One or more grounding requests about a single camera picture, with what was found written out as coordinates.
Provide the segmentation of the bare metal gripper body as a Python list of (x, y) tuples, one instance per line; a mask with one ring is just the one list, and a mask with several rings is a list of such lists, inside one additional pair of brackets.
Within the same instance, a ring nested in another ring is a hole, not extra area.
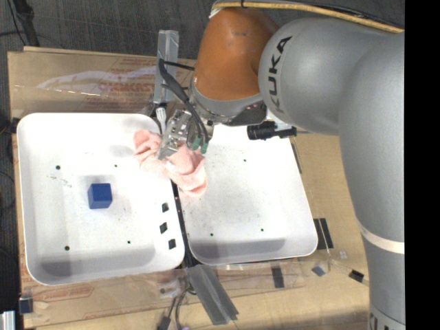
[(191, 112), (181, 109), (177, 109), (170, 117), (164, 134), (164, 144), (167, 149), (176, 151), (180, 146), (187, 143), (188, 126), (191, 118)]

